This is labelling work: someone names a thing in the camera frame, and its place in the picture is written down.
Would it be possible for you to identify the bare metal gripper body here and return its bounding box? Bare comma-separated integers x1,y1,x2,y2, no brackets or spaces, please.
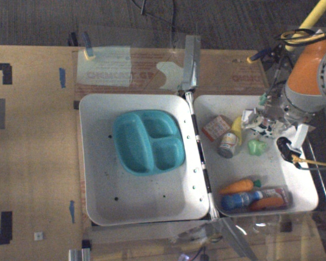
256,98,316,132

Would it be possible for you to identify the yellow banana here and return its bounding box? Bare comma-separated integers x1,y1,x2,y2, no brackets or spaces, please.
230,115,244,147

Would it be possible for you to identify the light green toy vegetable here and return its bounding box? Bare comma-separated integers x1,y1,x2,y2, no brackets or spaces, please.
247,139,268,157

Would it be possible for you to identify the orange and pink carton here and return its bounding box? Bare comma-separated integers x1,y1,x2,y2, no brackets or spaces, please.
201,114,233,142

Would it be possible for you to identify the small white and yellow can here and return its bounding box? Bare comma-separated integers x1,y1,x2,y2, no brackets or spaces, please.
217,132,240,159

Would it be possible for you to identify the white plastic tray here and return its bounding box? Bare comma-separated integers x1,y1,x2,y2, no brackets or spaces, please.
78,92,211,227
192,94,319,218

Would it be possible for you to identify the brown cardboard board red print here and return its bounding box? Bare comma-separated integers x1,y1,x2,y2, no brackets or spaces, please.
72,47,321,252

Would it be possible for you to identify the clear plastic packet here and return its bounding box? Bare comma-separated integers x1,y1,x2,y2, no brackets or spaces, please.
260,187,291,209

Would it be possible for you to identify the orange carrot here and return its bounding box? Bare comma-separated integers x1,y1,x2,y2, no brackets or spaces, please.
219,178,262,196

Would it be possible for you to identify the orange sausage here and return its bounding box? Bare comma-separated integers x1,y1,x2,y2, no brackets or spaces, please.
249,197,285,212

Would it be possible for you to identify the blue bottle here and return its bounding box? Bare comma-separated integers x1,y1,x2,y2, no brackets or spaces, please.
220,190,265,212

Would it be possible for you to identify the teal divided plate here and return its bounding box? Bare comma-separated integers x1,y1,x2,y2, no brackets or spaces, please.
112,109,186,177

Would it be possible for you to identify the black cylinder on white bracket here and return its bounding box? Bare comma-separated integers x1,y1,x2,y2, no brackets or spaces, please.
276,123,309,165

